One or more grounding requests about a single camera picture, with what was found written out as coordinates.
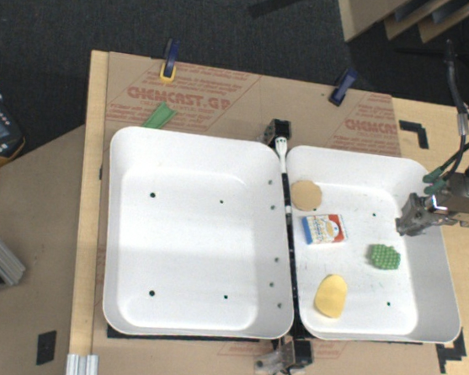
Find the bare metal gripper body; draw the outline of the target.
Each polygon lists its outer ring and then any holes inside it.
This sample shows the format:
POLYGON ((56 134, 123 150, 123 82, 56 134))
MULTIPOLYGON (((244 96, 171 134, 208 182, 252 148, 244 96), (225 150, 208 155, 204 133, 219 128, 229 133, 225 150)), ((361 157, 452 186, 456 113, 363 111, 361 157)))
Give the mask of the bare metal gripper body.
POLYGON ((465 172, 455 172, 448 180, 438 178, 428 187, 431 198, 429 209, 442 215, 442 222, 460 223, 469 228, 469 168, 465 172))

